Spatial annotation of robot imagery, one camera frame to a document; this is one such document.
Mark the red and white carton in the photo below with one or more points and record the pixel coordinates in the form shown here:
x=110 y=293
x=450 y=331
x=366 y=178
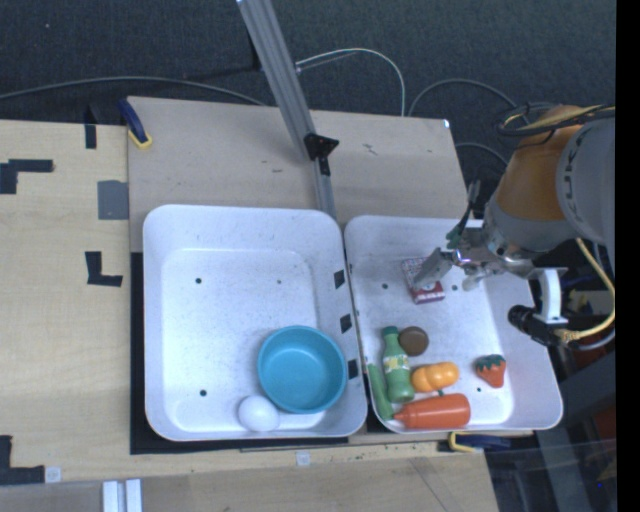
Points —
x=429 y=295

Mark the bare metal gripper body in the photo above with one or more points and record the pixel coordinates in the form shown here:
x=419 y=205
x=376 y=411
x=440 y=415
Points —
x=492 y=252

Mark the orange squeeze bottle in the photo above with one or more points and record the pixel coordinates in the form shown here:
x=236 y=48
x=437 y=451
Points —
x=437 y=412

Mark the brown round biscuit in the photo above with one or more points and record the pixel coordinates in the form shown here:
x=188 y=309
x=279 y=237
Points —
x=414 y=341

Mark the black cylinder on white bracket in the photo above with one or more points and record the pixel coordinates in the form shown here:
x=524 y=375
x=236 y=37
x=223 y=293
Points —
x=542 y=315

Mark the pale wood board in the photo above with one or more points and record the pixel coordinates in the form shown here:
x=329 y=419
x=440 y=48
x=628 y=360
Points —
x=225 y=160

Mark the white plastic tray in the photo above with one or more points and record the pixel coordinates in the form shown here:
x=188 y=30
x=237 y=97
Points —
x=225 y=320
x=460 y=320

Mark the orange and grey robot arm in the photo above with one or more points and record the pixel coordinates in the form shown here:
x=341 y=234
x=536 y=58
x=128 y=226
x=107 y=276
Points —
x=530 y=190

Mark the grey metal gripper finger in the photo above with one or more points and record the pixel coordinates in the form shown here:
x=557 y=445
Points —
x=473 y=281
x=432 y=269

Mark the orange pumpkin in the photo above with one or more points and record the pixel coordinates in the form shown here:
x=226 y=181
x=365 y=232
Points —
x=434 y=377

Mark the green bottle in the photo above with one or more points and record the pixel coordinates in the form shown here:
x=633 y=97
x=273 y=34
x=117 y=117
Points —
x=396 y=367

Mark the blue bowl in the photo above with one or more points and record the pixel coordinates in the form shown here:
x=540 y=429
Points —
x=301 y=370

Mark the red strawberry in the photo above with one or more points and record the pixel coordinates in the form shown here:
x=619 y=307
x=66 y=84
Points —
x=492 y=371

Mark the green cucumber stick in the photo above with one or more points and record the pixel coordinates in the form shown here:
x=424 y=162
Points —
x=380 y=392

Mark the white egg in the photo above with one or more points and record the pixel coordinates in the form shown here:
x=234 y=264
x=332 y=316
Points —
x=258 y=413

